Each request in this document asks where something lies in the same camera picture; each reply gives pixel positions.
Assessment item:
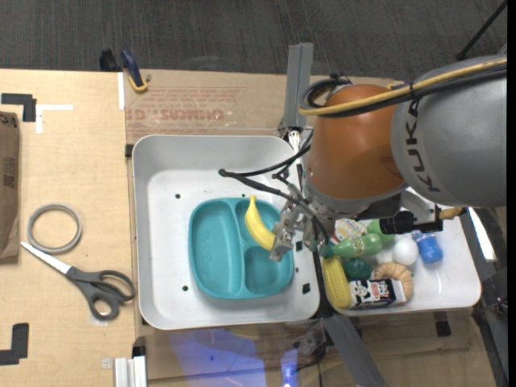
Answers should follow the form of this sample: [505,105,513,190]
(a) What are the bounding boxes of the tan croissant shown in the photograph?
[373,261,414,302]

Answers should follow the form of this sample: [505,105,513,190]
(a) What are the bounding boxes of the yellow corn cob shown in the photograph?
[322,255,353,310]

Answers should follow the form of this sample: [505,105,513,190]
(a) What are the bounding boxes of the black and white milk carton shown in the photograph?
[347,277,408,310]

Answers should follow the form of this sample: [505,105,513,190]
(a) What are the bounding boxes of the blue divided plate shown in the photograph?
[187,197,295,301]

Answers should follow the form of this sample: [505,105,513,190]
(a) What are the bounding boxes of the green bottle with yellow label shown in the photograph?
[319,232,385,260]

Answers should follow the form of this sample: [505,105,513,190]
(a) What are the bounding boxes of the green broccoli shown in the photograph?
[343,256,374,281]

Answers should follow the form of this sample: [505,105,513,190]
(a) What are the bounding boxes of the blue bottle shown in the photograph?
[411,229,444,264]

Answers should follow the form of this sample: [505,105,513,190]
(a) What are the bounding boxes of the brown paper bag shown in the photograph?
[0,110,22,264]

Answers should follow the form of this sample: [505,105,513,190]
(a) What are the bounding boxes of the yellow banana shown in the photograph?
[243,193,278,252]

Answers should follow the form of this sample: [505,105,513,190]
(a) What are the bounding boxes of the grey tape roll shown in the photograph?
[26,202,84,256]

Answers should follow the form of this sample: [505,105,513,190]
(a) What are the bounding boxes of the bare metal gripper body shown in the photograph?
[281,202,326,253]

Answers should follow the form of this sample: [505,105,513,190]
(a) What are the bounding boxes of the brown cardboard board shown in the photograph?
[123,69,487,383]

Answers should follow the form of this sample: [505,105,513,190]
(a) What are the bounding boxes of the grey scissors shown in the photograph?
[19,240,137,321]

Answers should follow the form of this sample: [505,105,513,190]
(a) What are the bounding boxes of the white ball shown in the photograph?
[392,235,420,267]

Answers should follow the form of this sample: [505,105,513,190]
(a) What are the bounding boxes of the white plastic tray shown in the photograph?
[131,134,321,331]
[318,187,483,318]

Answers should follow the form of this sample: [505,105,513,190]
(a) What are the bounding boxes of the black cylinder on white bracket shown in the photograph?
[377,191,445,235]

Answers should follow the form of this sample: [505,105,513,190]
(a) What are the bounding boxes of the plain green bottle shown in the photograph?
[365,218,397,244]

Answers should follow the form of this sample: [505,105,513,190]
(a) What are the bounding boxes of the white packet with orange print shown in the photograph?
[333,217,370,246]

